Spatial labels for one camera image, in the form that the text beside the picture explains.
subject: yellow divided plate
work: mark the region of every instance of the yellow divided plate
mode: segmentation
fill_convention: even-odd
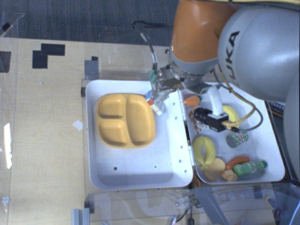
[[[107,94],[97,103],[98,135],[114,148],[140,148],[155,137],[155,121],[145,97],[131,93]]]

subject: green can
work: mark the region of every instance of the green can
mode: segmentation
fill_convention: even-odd
[[[235,148],[247,140],[248,140],[248,134],[246,132],[241,132],[241,133],[231,132],[226,137],[226,142],[228,146],[231,148]]]

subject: toy food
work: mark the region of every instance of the toy food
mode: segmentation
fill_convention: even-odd
[[[202,146],[206,148],[205,158],[202,156]],[[195,161],[201,164],[201,169],[212,164],[216,158],[216,147],[213,141],[205,136],[197,137],[193,142]]]
[[[242,163],[246,163],[246,162],[250,162],[250,158],[247,156],[239,156],[239,157],[235,157],[233,159],[231,159],[225,166],[226,170],[229,169],[233,169],[233,167],[237,164],[242,164]]]
[[[238,179],[238,175],[236,175],[232,169],[230,170],[225,170],[223,173],[222,173],[222,178],[224,178],[225,180],[227,181],[236,181]]]
[[[248,141],[248,133],[247,132],[241,132],[241,133],[232,132],[226,136],[226,142],[227,142],[228,146],[231,148],[235,148],[246,141]]]
[[[211,165],[204,169],[203,172],[209,180],[215,181],[222,175],[224,170],[225,162],[217,157]]]
[[[189,106],[197,106],[200,103],[201,99],[199,96],[196,95],[192,95],[188,98],[186,98],[183,103],[185,105],[189,105]]]
[[[236,111],[229,105],[223,105],[223,111],[228,114],[229,121],[236,122],[239,120],[239,116]]]
[[[247,163],[235,165],[233,167],[233,171],[238,175],[238,177],[241,177],[244,175],[255,173],[258,169],[262,169],[267,166],[268,166],[268,164],[265,161],[260,161],[258,163],[247,162]]]

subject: toy banana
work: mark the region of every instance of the toy banana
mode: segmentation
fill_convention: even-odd
[[[228,114],[228,117],[229,117],[229,121],[231,122],[236,122],[239,120],[239,116],[238,114],[236,113],[236,111],[230,107],[229,105],[223,105],[223,111],[225,113]]]
[[[206,148],[205,158],[202,156],[202,146]],[[193,151],[195,161],[201,164],[201,169],[206,168],[208,165],[212,164],[216,158],[216,147],[213,141],[205,136],[197,137],[193,142]]]

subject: toy bottle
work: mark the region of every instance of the toy bottle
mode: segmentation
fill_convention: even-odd
[[[237,164],[233,167],[233,171],[238,175],[238,177],[245,176],[251,173],[255,173],[258,169],[267,167],[267,163],[265,161],[260,161],[258,163],[255,162],[247,162],[243,164]]]

